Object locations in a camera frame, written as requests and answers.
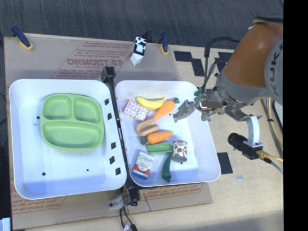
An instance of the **banana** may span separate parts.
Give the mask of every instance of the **banana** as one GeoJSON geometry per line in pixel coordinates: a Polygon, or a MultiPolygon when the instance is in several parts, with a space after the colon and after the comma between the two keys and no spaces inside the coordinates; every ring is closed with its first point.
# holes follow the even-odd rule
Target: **banana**
{"type": "Polygon", "coordinates": [[[163,106],[166,99],[167,97],[163,97],[162,99],[151,101],[142,97],[136,97],[136,102],[144,108],[147,108],[149,110],[156,110],[163,106]]]}

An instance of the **carrot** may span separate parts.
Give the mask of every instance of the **carrot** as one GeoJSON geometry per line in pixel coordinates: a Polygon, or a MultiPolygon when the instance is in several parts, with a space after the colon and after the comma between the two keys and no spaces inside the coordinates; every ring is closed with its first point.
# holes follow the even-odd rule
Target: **carrot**
{"type": "Polygon", "coordinates": [[[153,119],[157,120],[158,118],[161,118],[162,116],[168,114],[175,108],[175,103],[171,100],[165,102],[163,106],[159,108],[159,110],[156,112],[156,114],[153,116],[153,119]]]}
{"type": "Polygon", "coordinates": [[[173,132],[171,132],[171,131],[167,131],[167,132],[154,132],[154,133],[150,133],[146,137],[146,139],[140,139],[140,142],[141,142],[141,144],[146,144],[146,143],[157,144],[157,143],[167,139],[172,134],[173,134],[173,132]]]}

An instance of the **can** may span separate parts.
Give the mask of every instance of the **can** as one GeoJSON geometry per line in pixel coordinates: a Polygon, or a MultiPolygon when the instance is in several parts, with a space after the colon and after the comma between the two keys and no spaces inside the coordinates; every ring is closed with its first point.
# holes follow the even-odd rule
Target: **can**
{"type": "Polygon", "coordinates": [[[173,156],[172,160],[175,162],[183,163],[187,161],[187,142],[186,141],[173,141],[173,156]]]}

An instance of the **green plate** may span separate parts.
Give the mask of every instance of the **green plate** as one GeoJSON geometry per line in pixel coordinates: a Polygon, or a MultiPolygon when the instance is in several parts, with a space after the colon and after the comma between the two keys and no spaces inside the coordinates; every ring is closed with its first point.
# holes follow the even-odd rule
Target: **green plate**
{"type": "Polygon", "coordinates": [[[42,137],[51,147],[90,150],[103,141],[102,108],[90,97],[52,94],[44,100],[40,118],[42,137]]]}

